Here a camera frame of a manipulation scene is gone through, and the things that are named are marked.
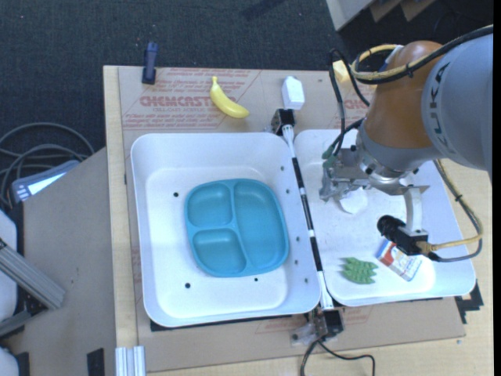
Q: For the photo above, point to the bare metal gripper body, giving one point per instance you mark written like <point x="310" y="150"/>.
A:
<point x="352" y="168"/>

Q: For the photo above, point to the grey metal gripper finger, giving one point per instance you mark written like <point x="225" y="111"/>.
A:
<point x="344" y="193"/>
<point x="327" y="190"/>

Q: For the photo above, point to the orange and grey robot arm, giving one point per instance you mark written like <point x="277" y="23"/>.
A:
<point x="450" y="92"/>

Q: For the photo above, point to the white crumpled object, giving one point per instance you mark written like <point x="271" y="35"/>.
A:
<point x="354" y="204"/>

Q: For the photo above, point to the thin black and white rod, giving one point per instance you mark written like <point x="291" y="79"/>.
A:
<point x="305" y="206"/>

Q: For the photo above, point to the white plastic tray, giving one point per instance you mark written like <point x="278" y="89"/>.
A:
<point x="352" y="237"/>
<point x="164" y="229"/>

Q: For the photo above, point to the green pea pods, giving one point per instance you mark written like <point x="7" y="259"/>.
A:
<point x="358" y="270"/>

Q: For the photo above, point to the white and orange carton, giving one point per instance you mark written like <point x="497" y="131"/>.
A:
<point x="399" y="262"/>

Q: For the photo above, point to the blue divided plate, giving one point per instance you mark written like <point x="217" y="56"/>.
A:
<point x="238" y="229"/>

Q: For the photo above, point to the pale yellow block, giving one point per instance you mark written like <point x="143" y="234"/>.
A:
<point x="339" y="71"/>

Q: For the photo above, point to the yellow banana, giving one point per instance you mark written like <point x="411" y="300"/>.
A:
<point x="227" y="102"/>

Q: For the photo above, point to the brown cardboard board red print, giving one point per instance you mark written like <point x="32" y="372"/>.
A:
<point x="188" y="104"/>

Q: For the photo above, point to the black cylinder on white bracket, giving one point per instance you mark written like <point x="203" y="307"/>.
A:
<point x="407" y="237"/>

